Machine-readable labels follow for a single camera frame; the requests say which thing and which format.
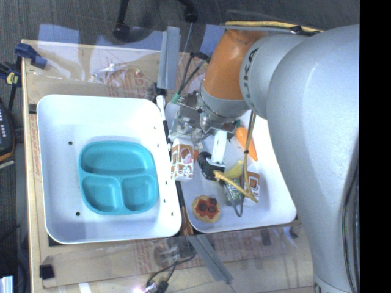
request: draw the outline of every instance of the blue plate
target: blue plate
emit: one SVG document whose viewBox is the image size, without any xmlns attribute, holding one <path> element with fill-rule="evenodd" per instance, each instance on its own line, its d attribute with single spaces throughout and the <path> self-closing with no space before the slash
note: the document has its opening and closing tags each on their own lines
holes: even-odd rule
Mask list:
<svg viewBox="0 0 391 293">
<path fill-rule="evenodd" d="M 79 181 L 85 204 L 104 215 L 148 211 L 159 195 L 153 156 L 134 142 L 86 145 L 79 156 Z"/>
</svg>

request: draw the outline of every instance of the orange carrot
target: orange carrot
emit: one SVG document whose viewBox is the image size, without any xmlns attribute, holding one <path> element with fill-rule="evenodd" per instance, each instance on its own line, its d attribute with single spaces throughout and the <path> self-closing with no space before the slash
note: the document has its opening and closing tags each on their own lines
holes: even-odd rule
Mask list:
<svg viewBox="0 0 391 293">
<path fill-rule="evenodd" d="M 239 143 L 243 148 L 246 147 L 246 141 L 247 141 L 247 135 L 248 131 L 244 127 L 237 127 L 236 132 L 235 132 L 236 138 L 238 138 Z M 255 150 L 255 145 L 254 141 L 250 140 L 250 145 L 249 145 L 249 156 L 256 162 L 258 161 L 258 156 L 257 152 Z"/>
</svg>

